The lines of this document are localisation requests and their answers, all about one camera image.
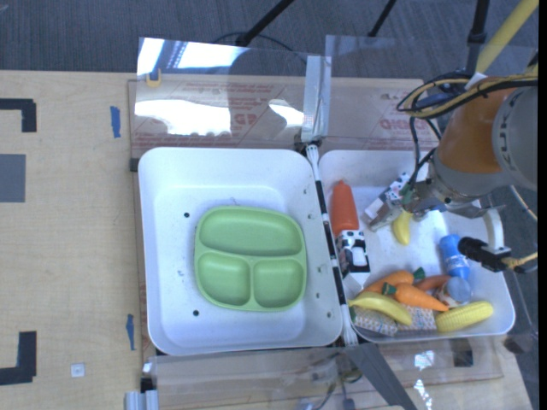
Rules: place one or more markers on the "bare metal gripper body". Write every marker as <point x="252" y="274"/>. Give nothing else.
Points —
<point x="431" y="201"/>

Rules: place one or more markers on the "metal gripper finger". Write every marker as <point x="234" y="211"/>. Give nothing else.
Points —
<point x="382" y="220"/>

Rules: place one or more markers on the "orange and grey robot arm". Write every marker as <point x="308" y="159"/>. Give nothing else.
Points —
<point x="474" y="143"/>

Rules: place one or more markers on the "small yellow banana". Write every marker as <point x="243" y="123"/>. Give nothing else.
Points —
<point x="402" y="229"/>

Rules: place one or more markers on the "black and white spotted carton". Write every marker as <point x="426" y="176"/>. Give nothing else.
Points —
<point x="354" y="254"/>
<point x="397" y="185"/>

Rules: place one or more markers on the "orange bottle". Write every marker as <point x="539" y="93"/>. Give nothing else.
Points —
<point x="344" y="207"/>

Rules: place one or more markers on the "white plastic tray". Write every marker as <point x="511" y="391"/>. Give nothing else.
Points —
<point x="421" y="254"/>
<point x="171" y="246"/>

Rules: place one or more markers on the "black and white thin rod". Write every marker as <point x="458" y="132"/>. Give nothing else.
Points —
<point x="329" y="237"/>

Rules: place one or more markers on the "orange carrot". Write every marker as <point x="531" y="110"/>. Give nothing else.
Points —
<point x="433" y="281"/>
<point x="416" y="298"/>
<point x="391" y="281"/>

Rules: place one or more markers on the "blue plastic bottle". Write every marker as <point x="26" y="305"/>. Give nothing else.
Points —
<point x="454" y="259"/>

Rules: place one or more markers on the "large yellow banana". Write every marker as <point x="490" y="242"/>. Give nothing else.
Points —
<point x="382" y="305"/>

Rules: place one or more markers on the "patterned paper packet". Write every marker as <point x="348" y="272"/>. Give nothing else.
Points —
<point x="374" y="322"/>
<point x="423" y="318"/>

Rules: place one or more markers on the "brown cardboard board red print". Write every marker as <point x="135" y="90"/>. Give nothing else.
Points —
<point x="367" y="113"/>

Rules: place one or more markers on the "yellow corn cob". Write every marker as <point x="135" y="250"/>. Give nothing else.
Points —
<point x="463" y="316"/>

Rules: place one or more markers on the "green divided plate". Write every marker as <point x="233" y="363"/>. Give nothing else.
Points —
<point x="250" y="256"/>

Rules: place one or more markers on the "black cylinder on white bracket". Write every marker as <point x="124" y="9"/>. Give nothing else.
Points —
<point x="480" y="250"/>

